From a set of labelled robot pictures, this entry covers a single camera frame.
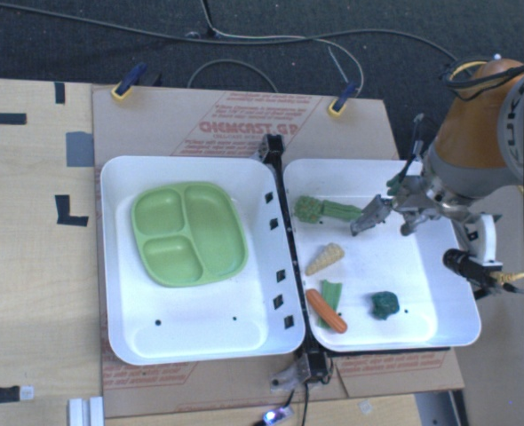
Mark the dark green toy broccoli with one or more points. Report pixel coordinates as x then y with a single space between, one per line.
384 304

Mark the yellow toy corn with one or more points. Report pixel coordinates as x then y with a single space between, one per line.
326 257

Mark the thin black rod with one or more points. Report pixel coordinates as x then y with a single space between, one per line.
288 233

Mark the orange toy carrot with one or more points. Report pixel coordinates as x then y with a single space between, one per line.
326 312

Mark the brown cardboard board red print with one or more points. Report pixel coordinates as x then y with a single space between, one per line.
164 118

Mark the green toy celery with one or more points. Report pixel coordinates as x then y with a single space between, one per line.
332 292

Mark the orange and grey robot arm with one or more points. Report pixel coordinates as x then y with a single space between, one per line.
470 131

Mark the green divided plate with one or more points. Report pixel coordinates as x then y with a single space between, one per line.
191 233

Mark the black cylinder on white bracket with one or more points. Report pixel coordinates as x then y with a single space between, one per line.
481 242

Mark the green toy corn cob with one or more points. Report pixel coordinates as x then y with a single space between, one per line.
328 210

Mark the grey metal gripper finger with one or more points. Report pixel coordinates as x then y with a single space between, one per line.
412 225
370 215

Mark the white plastic tray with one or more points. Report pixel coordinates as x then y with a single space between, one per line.
200 317
391 264

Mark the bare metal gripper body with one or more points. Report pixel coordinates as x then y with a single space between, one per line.
431 200

